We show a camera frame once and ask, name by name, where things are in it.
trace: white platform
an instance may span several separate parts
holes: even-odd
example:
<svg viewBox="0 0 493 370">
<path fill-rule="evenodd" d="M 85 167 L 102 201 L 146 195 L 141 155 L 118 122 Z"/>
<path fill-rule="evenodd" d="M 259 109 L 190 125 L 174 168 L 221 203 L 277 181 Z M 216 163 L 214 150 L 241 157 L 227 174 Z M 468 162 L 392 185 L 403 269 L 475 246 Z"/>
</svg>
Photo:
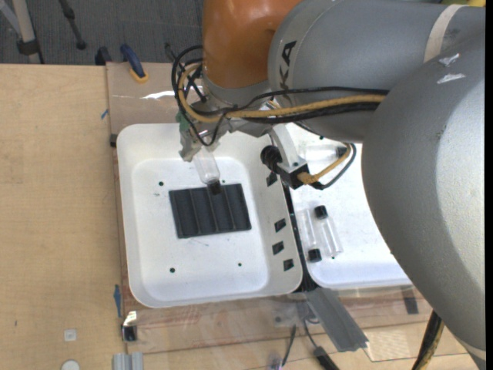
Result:
<svg viewBox="0 0 493 370">
<path fill-rule="evenodd" d="M 228 134 L 214 151 L 225 184 L 241 183 L 252 229 L 179 239 L 170 190 L 203 187 L 178 154 L 177 124 L 132 125 L 118 136 L 119 180 L 129 284 L 149 307 L 233 300 L 296 289 L 302 270 L 280 181 L 267 187 L 260 151 L 267 136 Z M 286 226 L 275 232 L 274 223 Z M 273 254 L 272 246 L 284 249 Z M 293 267 L 284 270 L 284 261 Z"/>
<path fill-rule="evenodd" d="M 341 144 L 320 140 L 319 136 L 294 124 L 287 127 L 297 145 L 298 153 L 304 156 L 305 150 L 308 150 L 310 172 L 318 173 L 334 161 L 327 160 L 324 148 Z M 344 249 L 334 259 L 324 256 L 320 262 L 308 262 L 308 271 L 315 282 L 324 288 L 377 288 L 411 284 L 385 244 L 371 215 L 361 176 L 361 152 L 361 145 L 357 145 L 357 157 L 353 165 L 332 187 L 326 190 L 301 187 L 291 191 L 297 219 L 300 219 L 302 211 L 307 208 L 312 210 L 320 205 L 327 208 L 330 222 Z M 321 181 L 325 183 L 333 175 L 328 175 Z M 300 236 L 304 253 L 307 254 L 307 237 L 303 231 Z"/>
</svg>

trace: clear plastic tube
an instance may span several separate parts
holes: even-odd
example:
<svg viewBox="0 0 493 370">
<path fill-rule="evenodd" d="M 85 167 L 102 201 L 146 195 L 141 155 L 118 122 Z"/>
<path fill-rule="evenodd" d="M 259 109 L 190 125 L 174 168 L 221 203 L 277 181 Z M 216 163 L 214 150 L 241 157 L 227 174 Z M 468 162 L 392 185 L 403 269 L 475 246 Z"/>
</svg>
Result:
<svg viewBox="0 0 493 370">
<path fill-rule="evenodd" d="M 324 248 L 324 252 L 327 256 L 334 259 L 343 251 L 337 232 L 329 217 L 322 220 L 317 220 L 317 223 L 320 225 L 320 238 L 324 241 L 324 245 L 322 246 Z"/>
<path fill-rule="evenodd" d="M 304 242 L 307 245 L 307 250 L 317 248 L 317 238 L 315 237 L 314 227 L 311 223 L 310 210 L 302 210 L 300 212 L 300 220 L 298 223 L 300 233 L 304 237 Z"/>
<path fill-rule="evenodd" d="M 220 191 L 220 172 L 213 153 L 203 146 L 193 157 L 193 163 L 195 164 L 200 180 L 213 190 L 214 193 Z"/>
</svg>

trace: metal bracket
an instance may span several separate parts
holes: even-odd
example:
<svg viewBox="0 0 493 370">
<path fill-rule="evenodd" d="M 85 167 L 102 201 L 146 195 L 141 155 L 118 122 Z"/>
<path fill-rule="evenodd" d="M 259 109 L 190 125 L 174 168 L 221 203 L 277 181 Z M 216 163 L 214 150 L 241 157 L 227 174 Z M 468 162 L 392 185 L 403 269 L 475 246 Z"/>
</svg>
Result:
<svg viewBox="0 0 493 370">
<path fill-rule="evenodd" d="M 306 292 L 308 305 L 324 327 L 339 352 L 356 351 L 367 346 L 364 335 L 356 321 L 328 288 Z"/>
<path fill-rule="evenodd" d="M 298 180 L 298 174 L 309 173 L 307 161 L 298 156 L 291 135 L 285 125 L 276 125 L 269 131 L 269 135 L 277 145 L 281 161 L 276 163 L 276 173 L 290 188 L 297 189 L 303 183 Z"/>
</svg>

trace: small transparent container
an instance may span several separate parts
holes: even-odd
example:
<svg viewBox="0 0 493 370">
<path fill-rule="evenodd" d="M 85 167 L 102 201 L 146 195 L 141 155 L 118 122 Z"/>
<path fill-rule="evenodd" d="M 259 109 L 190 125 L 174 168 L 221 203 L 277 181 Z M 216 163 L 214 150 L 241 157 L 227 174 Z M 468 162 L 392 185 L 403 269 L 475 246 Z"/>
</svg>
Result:
<svg viewBox="0 0 493 370">
<path fill-rule="evenodd" d="M 216 158 L 207 147 L 203 146 L 193 157 L 193 163 L 197 169 L 200 180 L 211 189 L 214 194 L 221 191 L 220 172 L 217 167 Z"/>
<path fill-rule="evenodd" d="M 298 225 L 309 262 L 335 259 L 344 251 L 325 206 L 301 210 Z"/>
</svg>

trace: black tripod leg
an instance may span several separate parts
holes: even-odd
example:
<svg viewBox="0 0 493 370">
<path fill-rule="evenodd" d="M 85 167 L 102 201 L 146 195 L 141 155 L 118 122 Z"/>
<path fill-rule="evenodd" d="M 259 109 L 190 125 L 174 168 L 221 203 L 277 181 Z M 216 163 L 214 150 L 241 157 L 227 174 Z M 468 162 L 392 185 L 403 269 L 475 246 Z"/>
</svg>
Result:
<svg viewBox="0 0 493 370">
<path fill-rule="evenodd" d="M 70 7 L 69 2 L 67 0 L 59 0 L 60 5 L 62 6 L 63 10 L 63 15 L 67 18 L 69 21 L 70 27 L 72 28 L 72 31 L 75 35 L 75 38 L 77 39 L 77 49 L 85 49 L 86 48 L 86 42 L 82 39 L 82 36 L 79 32 L 79 29 L 77 28 L 77 25 L 75 24 L 75 13 L 74 10 Z"/>
</svg>

